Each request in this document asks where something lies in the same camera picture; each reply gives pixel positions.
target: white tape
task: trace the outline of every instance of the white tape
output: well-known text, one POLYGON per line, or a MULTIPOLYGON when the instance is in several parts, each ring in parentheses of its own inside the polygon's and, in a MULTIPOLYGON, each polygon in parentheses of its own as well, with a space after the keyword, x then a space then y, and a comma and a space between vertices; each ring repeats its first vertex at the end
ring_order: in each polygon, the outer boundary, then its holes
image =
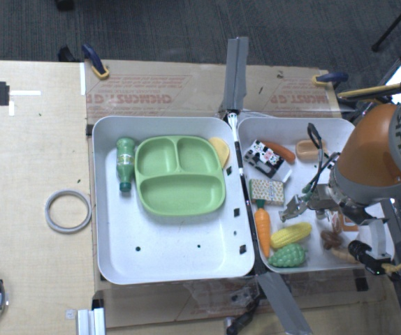
POLYGON ((12 117, 14 115, 14 101, 10 100, 8 104, 8 115, 12 117))
POLYGON ((80 63, 80 83, 81 83, 81 96, 86 94, 86 70, 84 62, 80 63))
POLYGON ((41 91, 10 91, 10 96, 41 96, 41 91))

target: cable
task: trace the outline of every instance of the cable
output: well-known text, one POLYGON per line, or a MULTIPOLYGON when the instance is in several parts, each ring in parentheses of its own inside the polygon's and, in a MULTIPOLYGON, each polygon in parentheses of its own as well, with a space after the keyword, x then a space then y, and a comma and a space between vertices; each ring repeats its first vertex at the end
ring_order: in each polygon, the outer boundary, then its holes
POLYGON ((315 189, 317 187, 317 184, 319 183, 319 179, 320 179, 321 173, 333 161, 335 161, 337 156, 340 155, 340 153, 334 152, 329 156, 327 153, 323 152, 323 145, 322 145, 322 141, 321 141, 321 136, 319 135, 319 132, 315 128, 314 124, 312 124, 312 123, 308 124, 307 133, 308 133, 309 138, 311 139, 312 143, 319 150, 319 166, 318 166, 318 170, 317 170, 317 173, 315 174, 315 176, 302 189, 302 192, 305 194, 304 196, 302 196, 302 200, 303 201, 308 201, 310 199, 312 193, 315 191, 315 189), (323 164, 323 156, 325 156, 328 159, 324 164, 323 164))
POLYGON ((64 190, 57 191, 48 198, 47 203, 45 204, 45 219, 46 219, 48 225, 53 230, 60 232, 60 233, 75 233, 75 232, 83 229, 90 222, 91 216, 92 216, 92 207, 90 205, 89 198, 78 190, 66 188, 64 190), (61 196, 65 196, 65 195, 76 196, 77 198, 81 199, 85 203, 86 208, 87 208, 86 218, 84 219, 83 222, 81 222, 79 225, 77 225, 75 227, 62 227, 60 225, 57 225, 50 217, 50 206, 52 205, 52 203, 57 198, 59 198, 61 196))

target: tripod leg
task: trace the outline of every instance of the tripod leg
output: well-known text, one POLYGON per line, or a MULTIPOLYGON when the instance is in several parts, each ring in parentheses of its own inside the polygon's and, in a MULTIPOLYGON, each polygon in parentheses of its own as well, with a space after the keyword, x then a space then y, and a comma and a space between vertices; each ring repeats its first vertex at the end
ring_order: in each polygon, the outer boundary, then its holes
POLYGON ((379 46, 381 45, 381 43, 387 38, 388 35, 390 35, 390 32, 394 30, 394 28, 396 27, 396 25, 400 23, 400 21, 401 21, 401 14, 396 18, 395 21, 393 21, 393 23, 390 25, 387 31, 385 31, 385 33, 381 36, 381 38, 371 47, 371 50, 373 52, 379 51, 379 46))

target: tape roll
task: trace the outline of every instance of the tape roll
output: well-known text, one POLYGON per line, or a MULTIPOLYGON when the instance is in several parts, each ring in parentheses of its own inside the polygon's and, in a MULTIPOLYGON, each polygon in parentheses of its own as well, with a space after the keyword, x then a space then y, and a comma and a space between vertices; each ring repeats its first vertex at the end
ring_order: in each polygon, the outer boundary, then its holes
POLYGON ((48 225, 53 230, 60 232, 60 233, 75 233, 75 232, 80 231, 85 226, 87 226, 87 224, 90 222, 91 216, 92 216, 92 206, 90 205, 89 198, 85 194, 83 194, 81 191, 78 191, 78 190, 66 188, 64 190, 57 191, 48 198, 47 203, 45 204, 45 219, 46 219, 48 225), (75 227, 63 227, 63 226, 56 224, 50 217, 50 206, 57 198, 60 198, 61 196, 76 196, 77 198, 82 200, 84 202, 84 204, 86 205, 86 208, 87 208, 86 218, 79 225, 77 225, 75 227))

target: green bottle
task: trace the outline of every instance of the green bottle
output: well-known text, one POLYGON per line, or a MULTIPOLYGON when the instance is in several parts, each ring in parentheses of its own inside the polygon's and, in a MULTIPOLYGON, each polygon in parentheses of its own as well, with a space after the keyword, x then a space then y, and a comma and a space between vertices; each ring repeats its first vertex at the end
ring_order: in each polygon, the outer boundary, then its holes
POLYGON ((117 172, 119 176, 119 189, 123 193, 131 191, 135 146, 136 143, 129 137, 121 137, 117 141, 117 172))

